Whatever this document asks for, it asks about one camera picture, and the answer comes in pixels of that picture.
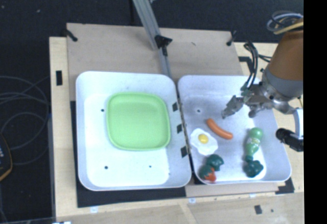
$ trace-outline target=sausage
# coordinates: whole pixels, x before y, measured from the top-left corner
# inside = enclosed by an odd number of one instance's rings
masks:
[[[223,130],[222,128],[220,128],[213,119],[209,118],[208,120],[206,120],[206,124],[209,126],[209,128],[216,133],[218,136],[226,139],[226,140],[230,140],[233,138],[233,133],[228,132]]]

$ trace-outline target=green toy bottle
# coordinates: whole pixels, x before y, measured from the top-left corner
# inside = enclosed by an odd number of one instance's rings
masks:
[[[253,161],[253,154],[259,150],[262,136],[263,131],[258,127],[254,127],[249,131],[248,139],[245,145],[245,161]]]

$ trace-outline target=dark background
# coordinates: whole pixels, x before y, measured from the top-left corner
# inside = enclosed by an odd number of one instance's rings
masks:
[[[303,3],[304,0],[158,0],[152,7],[161,28],[236,30],[236,41],[278,42],[281,37],[265,27],[271,14],[278,10],[304,14]],[[10,101],[3,99],[8,97],[3,93],[23,92],[29,87],[28,82],[44,79],[38,87],[50,102],[49,37],[61,36],[67,22],[130,25],[129,3],[0,0],[0,128],[9,147],[33,139],[12,151],[13,171],[0,182],[0,222],[4,220],[3,213],[8,221],[52,215],[48,131],[42,128],[48,115],[46,108],[51,111],[51,105],[40,102],[44,98],[36,88],[26,92],[29,98],[15,95]],[[138,17],[135,25],[141,26]],[[24,114],[9,120],[21,112]]]

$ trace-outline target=toy fried egg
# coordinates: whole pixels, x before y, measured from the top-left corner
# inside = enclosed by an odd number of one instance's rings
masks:
[[[202,155],[210,155],[218,149],[217,140],[200,128],[196,128],[190,135],[190,143]]]

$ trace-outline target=green plate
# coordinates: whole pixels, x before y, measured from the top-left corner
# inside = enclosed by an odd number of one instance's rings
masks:
[[[114,94],[107,103],[106,120],[110,141],[123,150],[157,150],[170,141],[166,104],[154,94]]]

